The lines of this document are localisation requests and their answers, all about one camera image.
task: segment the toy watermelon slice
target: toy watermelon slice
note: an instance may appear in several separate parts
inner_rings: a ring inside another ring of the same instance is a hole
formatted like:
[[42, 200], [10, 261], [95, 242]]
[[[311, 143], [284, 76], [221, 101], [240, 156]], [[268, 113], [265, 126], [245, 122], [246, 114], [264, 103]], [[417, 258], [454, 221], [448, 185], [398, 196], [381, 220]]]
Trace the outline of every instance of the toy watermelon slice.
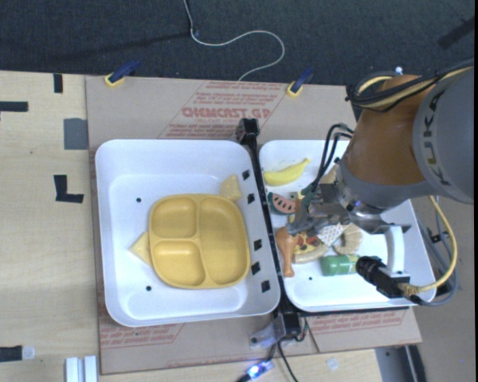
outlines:
[[271, 210], [280, 215], [296, 213], [296, 202], [279, 194], [268, 193], [268, 203]]

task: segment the yellow plate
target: yellow plate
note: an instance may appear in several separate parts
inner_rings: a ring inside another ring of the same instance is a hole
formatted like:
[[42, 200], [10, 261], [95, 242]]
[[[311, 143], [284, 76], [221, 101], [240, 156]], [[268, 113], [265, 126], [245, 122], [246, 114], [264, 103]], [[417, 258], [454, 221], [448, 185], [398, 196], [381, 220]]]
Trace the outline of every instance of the yellow plate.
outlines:
[[165, 197], [149, 216], [152, 265], [174, 287], [206, 289], [240, 282], [250, 266], [241, 210], [210, 194]]

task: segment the cardboard box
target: cardboard box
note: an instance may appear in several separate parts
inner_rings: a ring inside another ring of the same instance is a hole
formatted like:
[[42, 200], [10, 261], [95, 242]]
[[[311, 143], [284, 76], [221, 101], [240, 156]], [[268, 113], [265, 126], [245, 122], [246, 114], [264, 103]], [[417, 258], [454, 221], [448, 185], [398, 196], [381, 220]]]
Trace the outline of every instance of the cardboard box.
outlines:
[[[295, 98], [285, 84], [131, 78], [110, 88], [102, 76], [86, 77], [88, 144], [99, 295], [103, 374], [196, 364], [258, 360], [267, 349], [250, 348], [249, 334], [270, 315], [127, 328], [104, 306], [100, 226], [94, 157], [115, 138], [233, 138], [242, 118], [258, 119], [258, 142], [323, 139], [335, 123], [354, 128], [344, 87], [304, 86]], [[309, 334], [286, 347], [287, 355], [330, 353], [413, 344], [421, 335], [409, 309], [308, 317]]]

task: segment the white cable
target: white cable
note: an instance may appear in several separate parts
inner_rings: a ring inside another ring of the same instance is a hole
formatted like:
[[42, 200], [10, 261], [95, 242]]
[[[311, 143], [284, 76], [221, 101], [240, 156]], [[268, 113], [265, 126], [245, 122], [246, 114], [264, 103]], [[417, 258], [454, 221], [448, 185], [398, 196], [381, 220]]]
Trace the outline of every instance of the white cable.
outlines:
[[278, 64], [285, 56], [285, 45], [284, 45], [284, 42], [281, 40], [280, 37], [278, 37], [275, 33], [272, 33], [271, 31], [266, 31], [264, 29], [255, 29], [253, 31], [248, 31], [246, 33], [243, 33], [235, 38], [233, 38], [232, 40], [229, 40], [229, 41], [225, 41], [225, 42], [221, 42], [221, 43], [216, 43], [216, 44], [212, 44], [212, 43], [209, 43], [209, 42], [204, 42], [204, 41], [200, 41], [195, 35], [194, 35], [194, 30], [193, 30], [193, 18], [191, 17], [191, 13], [190, 13], [190, 7], [188, 6], [188, 3], [186, 0], [182, 0], [184, 2], [184, 8], [186, 10], [186, 14], [187, 14], [187, 17], [188, 19], [190, 20], [190, 34], [191, 34], [191, 38], [199, 43], [200, 45], [204, 45], [206, 47], [223, 47], [225, 45], [228, 45], [228, 44], [232, 44], [233, 42], [239, 40], [240, 38], [243, 38], [243, 37], [246, 37], [248, 35], [251, 35], [251, 34], [267, 34], [273, 38], [275, 38], [279, 43], [280, 43], [280, 46], [281, 46], [281, 54], [280, 56], [278, 57], [277, 60], [275, 60], [274, 62], [271, 62], [270, 64], [267, 64], [267, 65], [263, 65], [261, 67], [258, 67], [258, 68], [254, 68], [254, 69], [251, 69], [249, 71], [247, 71], [245, 74], [243, 74], [241, 76], [241, 78], [239, 78], [239, 80], [243, 80], [247, 75], [249, 75], [250, 73], [253, 73], [253, 72], [256, 72], [256, 71], [260, 71], [261, 69], [266, 69], [266, 68], [269, 68], [269, 67], [272, 67], [273, 65], [276, 65]]

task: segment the blue clamp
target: blue clamp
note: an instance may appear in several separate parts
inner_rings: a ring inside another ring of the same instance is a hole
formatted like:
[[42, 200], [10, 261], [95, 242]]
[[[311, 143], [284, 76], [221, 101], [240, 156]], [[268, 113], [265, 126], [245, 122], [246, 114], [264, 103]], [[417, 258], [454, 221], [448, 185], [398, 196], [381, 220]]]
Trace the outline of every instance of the blue clamp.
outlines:
[[110, 88], [122, 84], [124, 82], [124, 77], [131, 75], [136, 69], [140, 66], [139, 60], [130, 60], [126, 64], [122, 65], [115, 72], [111, 73], [108, 76], [104, 77], [104, 82]]
[[313, 67], [306, 68], [300, 77], [287, 87], [287, 93], [291, 98], [295, 98], [301, 93], [303, 84], [309, 84], [313, 78]]

